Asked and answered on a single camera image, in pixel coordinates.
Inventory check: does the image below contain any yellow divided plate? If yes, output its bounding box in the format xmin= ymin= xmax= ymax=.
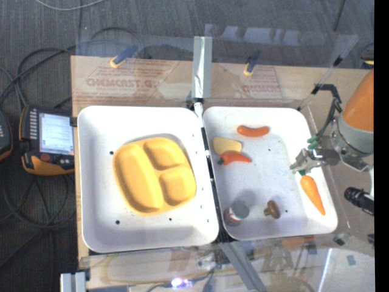
xmin=112 ymin=136 xmax=198 ymax=216

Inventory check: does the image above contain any pale yellow wedge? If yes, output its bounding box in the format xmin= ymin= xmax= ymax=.
xmin=212 ymin=136 xmax=243 ymax=156

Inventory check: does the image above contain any orange sausage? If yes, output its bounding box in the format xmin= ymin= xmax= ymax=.
xmin=236 ymin=125 xmax=270 ymax=138

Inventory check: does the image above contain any brown cardboard board red print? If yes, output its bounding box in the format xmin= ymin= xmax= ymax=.
xmin=70 ymin=55 xmax=374 ymax=263

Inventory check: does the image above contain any white plastic tray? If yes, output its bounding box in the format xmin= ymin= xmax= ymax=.
xmin=202 ymin=106 xmax=339 ymax=242
xmin=77 ymin=105 xmax=220 ymax=254

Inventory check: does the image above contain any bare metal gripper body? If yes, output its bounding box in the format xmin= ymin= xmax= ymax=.
xmin=312 ymin=134 xmax=371 ymax=173

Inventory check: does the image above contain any orange chili pepper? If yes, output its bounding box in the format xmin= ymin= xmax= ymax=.
xmin=217 ymin=151 xmax=253 ymax=166

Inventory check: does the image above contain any orange carrot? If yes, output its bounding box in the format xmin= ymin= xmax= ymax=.
xmin=298 ymin=169 xmax=326 ymax=217

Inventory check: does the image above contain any brown mushroom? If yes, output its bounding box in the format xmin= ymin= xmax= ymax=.
xmin=263 ymin=200 xmax=281 ymax=220

